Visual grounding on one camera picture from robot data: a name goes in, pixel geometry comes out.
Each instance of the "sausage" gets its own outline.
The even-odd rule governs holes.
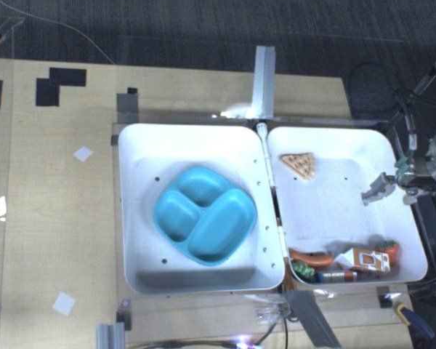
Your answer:
[[[311,268],[323,268],[333,263],[333,257],[330,254],[323,256],[309,256],[298,251],[289,251],[289,257],[292,261],[302,261],[309,265]]]

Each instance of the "gray cable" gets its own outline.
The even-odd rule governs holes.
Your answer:
[[[73,30],[73,31],[79,33],[85,39],[87,39],[89,41],[89,43],[91,43],[100,53],[102,53],[104,55],[104,57],[112,65],[116,65],[115,61],[113,61],[105,52],[103,52],[103,50],[98,45],[96,45],[95,42],[91,38],[89,38],[84,32],[78,30],[77,28],[74,28],[73,26],[67,25],[66,23],[61,23],[61,22],[58,22],[56,20],[49,20],[48,18],[43,18],[43,17],[39,17],[38,15],[33,15],[31,13],[24,12],[22,10],[19,10],[19,9],[12,7],[11,5],[8,5],[7,3],[3,2],[2,0],[0,0],[0,4],[3,5],[4,7],[7,7],[8,9],[14,10],[15,12],[18,12],[22,15],[27,15],[28,17],[36,18],[37,20],[43,20],[44,22],[54,23],[55,25],[61,25],[63,27],[69,28],[70,30]]]

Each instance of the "toy tomato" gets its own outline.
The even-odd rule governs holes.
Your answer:
[[[387,253],[389,255],[389,264],[394,265],[396,262],[397,251],[399,244],[394,241],[383,241],[376,245],[375,251]]]

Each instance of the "yellow and blue tool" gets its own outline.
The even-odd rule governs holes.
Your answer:
[[[400,303],[396,305],[394,310],[399,316],[400,320],[407,326],[412,326],[414,329],[416,329],[425,339],[425,341],[429,342],[433,337],[435,337],[435,332],[428,325],[428,323],[425,322],[417,313],[408,309],[405,304]]]

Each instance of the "green vegetable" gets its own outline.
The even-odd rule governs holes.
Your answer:
[[[315,269],[308,266],[305,262],[297,261],[292,263],[294,272],[304,281],[315,283]]]

